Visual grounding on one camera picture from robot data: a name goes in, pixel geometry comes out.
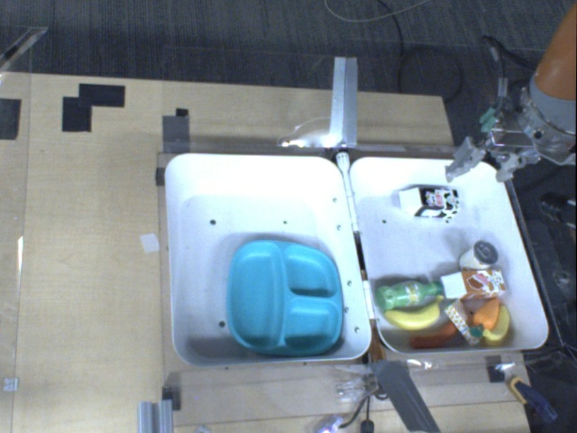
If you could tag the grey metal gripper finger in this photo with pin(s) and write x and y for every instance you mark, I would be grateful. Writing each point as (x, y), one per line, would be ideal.
(464, 158)
(511, 167)

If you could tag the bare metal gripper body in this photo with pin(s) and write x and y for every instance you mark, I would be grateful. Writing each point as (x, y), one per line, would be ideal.
(541, 135)

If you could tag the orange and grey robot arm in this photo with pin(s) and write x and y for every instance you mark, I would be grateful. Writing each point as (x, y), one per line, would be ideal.
(559, 66)

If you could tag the white carton with cow print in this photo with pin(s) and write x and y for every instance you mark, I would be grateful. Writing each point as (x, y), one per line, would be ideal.
(428, 202)

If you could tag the white can with grey lid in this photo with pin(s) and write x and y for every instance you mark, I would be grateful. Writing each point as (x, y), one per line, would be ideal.
(480, 255)

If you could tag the white plastic tray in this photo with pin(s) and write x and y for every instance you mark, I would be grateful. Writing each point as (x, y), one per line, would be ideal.
(252, 196)
(405, 242)

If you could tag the orange and white carton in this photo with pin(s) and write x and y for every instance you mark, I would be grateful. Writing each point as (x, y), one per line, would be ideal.
(478, 283)

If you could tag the thin black and white rod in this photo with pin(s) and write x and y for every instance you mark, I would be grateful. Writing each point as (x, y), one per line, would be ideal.
(352, 205)

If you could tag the green bottle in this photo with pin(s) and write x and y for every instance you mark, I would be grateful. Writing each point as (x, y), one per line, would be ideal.
(401, 293)

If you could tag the white and yellow patterned packet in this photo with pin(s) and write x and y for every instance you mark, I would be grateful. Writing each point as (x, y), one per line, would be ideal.
(460, 320)

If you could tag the brown sausage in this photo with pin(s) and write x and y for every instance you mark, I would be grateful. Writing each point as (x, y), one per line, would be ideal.
(435, 338)

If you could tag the blue divided plate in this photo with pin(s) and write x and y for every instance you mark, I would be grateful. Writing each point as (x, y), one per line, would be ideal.
(266, 296)

